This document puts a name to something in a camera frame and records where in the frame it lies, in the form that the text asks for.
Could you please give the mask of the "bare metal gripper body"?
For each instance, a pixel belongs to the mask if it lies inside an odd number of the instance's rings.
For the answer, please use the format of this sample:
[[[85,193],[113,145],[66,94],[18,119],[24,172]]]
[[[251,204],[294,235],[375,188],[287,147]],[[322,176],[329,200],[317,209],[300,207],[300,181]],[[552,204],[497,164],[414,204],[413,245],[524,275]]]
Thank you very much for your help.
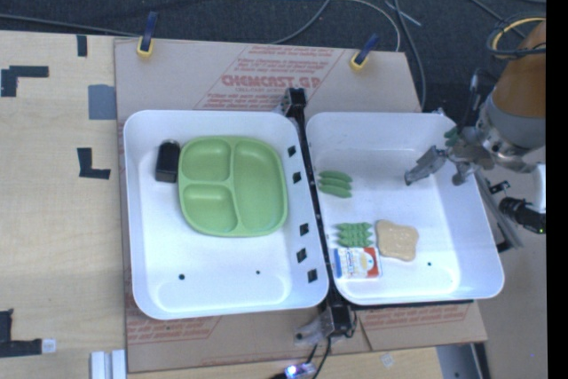
[[[445,133],[446,154],[459,173],[478,169],[492,170],[495,166],[517,173],[531,173],[537,162],[527,162],[528,149],[508,142],[494,127],[479,129],[454,127]]]

